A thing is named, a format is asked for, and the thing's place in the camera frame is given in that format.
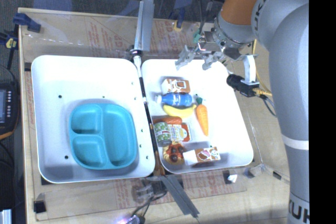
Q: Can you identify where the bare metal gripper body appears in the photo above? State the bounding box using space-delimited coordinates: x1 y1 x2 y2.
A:
193 30 250 61

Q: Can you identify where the brown and white carton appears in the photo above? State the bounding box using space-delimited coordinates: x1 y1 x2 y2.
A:
160 78 191 95

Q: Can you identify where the blue bottle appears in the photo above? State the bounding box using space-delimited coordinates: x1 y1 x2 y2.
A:
154 92 193 108

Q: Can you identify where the yellow banana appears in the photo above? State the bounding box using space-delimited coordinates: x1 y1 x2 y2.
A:
162 103 197 119

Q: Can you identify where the thin black and white rod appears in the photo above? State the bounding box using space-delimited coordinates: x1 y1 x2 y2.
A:
130 49 165 176

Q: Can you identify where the orange carrot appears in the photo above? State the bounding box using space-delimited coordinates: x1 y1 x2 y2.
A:
195 97 209 137

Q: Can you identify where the white plastic tray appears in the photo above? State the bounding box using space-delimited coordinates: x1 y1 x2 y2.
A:
140 58 255 175
30 54 156 184

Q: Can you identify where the brown sausage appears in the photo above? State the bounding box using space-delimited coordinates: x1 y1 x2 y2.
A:
152 116 183 125

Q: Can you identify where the orange and yellow juice carton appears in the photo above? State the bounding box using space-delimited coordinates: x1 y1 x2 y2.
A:
170 123 192 143

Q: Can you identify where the green and white can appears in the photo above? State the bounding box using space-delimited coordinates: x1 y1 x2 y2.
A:
153 122 173 147

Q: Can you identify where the brown cardboard board red print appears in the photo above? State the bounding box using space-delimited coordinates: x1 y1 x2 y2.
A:
17 7 292 221

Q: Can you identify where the white and brown packet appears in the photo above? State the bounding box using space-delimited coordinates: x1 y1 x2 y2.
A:
182 146 221 166

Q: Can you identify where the pizza slice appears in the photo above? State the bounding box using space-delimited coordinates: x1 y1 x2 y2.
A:
162 142 185 166

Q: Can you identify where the blue divided plate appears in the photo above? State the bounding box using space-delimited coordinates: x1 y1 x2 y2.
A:
68 103 138 170

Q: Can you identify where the black cylinder on white bracket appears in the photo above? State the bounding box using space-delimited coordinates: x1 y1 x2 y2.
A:
226 54 260 98

